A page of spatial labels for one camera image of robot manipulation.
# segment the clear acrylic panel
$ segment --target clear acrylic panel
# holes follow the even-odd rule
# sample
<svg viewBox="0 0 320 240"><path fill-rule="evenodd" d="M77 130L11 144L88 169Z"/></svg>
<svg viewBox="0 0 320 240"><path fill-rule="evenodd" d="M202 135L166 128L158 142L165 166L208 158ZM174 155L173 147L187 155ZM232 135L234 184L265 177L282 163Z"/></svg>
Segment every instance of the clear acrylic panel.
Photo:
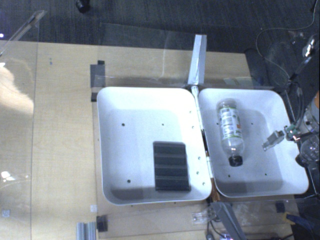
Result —
<svg viewBox="0 0 320 240"><path fill-rule="evenodd" d="M98 59L105 62L105 76L97 75L97 83L105 77L105 86L188 85L196 34L107 23L100 29ZM202 86L270 89L251 76L245 54L207 51L205 56Z"/></svg>
<svg viewBox="0 0 320 240"><path fill-rule="evenodd" d="M44 13L24 15L12 29L0 10L0 239L31 239L37 22Z"/></svg>

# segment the transparent plastic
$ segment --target transparent plastic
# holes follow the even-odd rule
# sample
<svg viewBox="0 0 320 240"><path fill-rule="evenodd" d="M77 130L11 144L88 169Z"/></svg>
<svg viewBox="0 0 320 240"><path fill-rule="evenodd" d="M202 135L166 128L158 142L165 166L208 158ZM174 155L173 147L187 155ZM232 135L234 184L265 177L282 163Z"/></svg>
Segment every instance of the transparent plastic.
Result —
<svg viewBox="0 0 320 240"><path fill-rule="evenodd" d="M219 102L217 111L220 122L222 149L228 155L231 166L241 166L243 163L241 155L245 149L245 143L242 137L236 101L225 99Z"/></svg>
<svg viewBox="0 0 320 240"><path fill-rule="evenodd" d="M102 67L104 72L97 73L96 71L91 76L92 94L104 87L188 88L194 34L106 23L102 23L100 27L104 36L100 40L101 46L98 47L97 59L99 67ZM244 54L207 51L204 84L201 84L199 89L216 87L227 89L273 88L267 80L260 81L259 76L256 76L255 72L248 67ZM111 238L205 229L206 225L192 227L190 225L192 221L186 221L186 215L201 211L196 207L206 206L204 201L200 201L197 205L177 202L137 204L126 207L115 207L106 201L102 192L98 114L95 104L92 108L96 155L97 215L101 217L107 215L109 226L108 232L100 232L99 236ZM167 218L165 223L161 220L163 216ZM147 226L141 228L139 226L141 220Z"/></svg>
<svg viewBox="0 0 320 240"><path fill-rule="evenodd" d="M230 204L248 240L284 238L292 233L297 236L303 233L306 239L319 239L320 201L317 197L236 201ZM228 234L221 221L213 219L211 222L218 233ZM218 236L211 225L209 229Z"/></svg>
<svg viewBox="0 0 320 240"><path fill-rule="evenodd" d="M264 60L260 72L265 72L265 82L283 92L296 75L309 76L310 65L319 61L319 35L317 31L266 29L257 37L256 49L252 53Z"/></svg>
<svg viewBox="0 0 320 240"><path fill-rule="evenodd" d="M38 20L0 10L0 239L31 239L31 179Z"/></svg>

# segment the black wire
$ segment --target black wire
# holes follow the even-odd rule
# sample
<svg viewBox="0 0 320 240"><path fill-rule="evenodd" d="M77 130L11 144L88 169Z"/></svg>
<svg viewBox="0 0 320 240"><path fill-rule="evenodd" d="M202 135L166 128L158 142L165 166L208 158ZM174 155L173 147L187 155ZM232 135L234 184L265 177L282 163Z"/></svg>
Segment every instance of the black wire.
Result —
<svg viewBox="0 0 320 240"><path fill-rule="evenodd" d="M214 230L214 232L216 232L220 237L225 238L226 236L219 233L218 231L216 231L214 224L212 223L212 220L210 220L210 222L208 222L208 227L209 227L209 223L211 224L212 229Z"/></svg>

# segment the cable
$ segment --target cable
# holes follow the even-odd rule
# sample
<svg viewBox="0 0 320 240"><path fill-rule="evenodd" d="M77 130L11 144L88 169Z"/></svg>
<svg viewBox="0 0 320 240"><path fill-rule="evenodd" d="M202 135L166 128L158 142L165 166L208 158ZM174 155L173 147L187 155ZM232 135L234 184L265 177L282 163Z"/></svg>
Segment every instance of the cable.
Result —
<svg viewBox="0 0 320 240"><path fill-rule="evenodd" d="M298 27L298 28L286 28L286 27L272 27L272 28L267 28L267 29L264 29L262 30L257 36L256 36L256 39L255 39L255 47L256 47L256 51L258 52L258 54L263 58L265 59L266 61L274 64L275 66L277 66L279 69L281 69L281 71L283 71L285 73L285 75L288 77L288 79L290 78L289 74L287 73L287 71L281 67L280 65L278 65L277 63L271 61L270 59L264 57L260 50L259 50L259 47L258 47L258 40L259 40L259 37L260 35L265 32L265 31L269 31L269 30L288 30L288 31L296 31L296 30L303 30L303 29L307 29L309 27L311 27L314 23L315 23L315 16L316 16L316 8L317 8L317 3L318 3L319 0L316 0L315 4L314 4L314 9L313 9L313 16L312 16L312 22L307 25L307 26L304 26L304 27Z"/></svg>
<svg viewBox="0 0 320 240"><path fill-rule="evenodd" d="M209 228L209 223L211 224L212 229L214 230L214 232L216 232L220 237L225 238L226 236L219 233L218 231L216 231L214 224L212 223L212 220L210 220L210 222L208 222L208 228Z"/></svg>

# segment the hinge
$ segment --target hinge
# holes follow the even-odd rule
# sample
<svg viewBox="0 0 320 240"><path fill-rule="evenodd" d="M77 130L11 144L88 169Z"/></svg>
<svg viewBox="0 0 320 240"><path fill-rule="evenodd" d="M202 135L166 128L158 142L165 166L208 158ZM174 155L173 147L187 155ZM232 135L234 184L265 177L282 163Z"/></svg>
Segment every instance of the hinge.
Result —
<svg viewBox="0 0 320 240"><path fill-rule="evenodd" d="M191 86L191 93L192 93L192 95L194 97L196 113L198 115L200 129L203 132L204 131L204 125L202 123L202 117L201 117L200 106L199 106L199 99L198 99L199 90L198 90L198 86L196 86L196 85Z"/></svg>
<svg viewBox="0 0 320 240"><path fill-rule="evenodd" d="M208 166L210 178L213 179L214 178L214 170L212 168L212 163L211 163L210 156L206 157L206 164Z"/></svg>

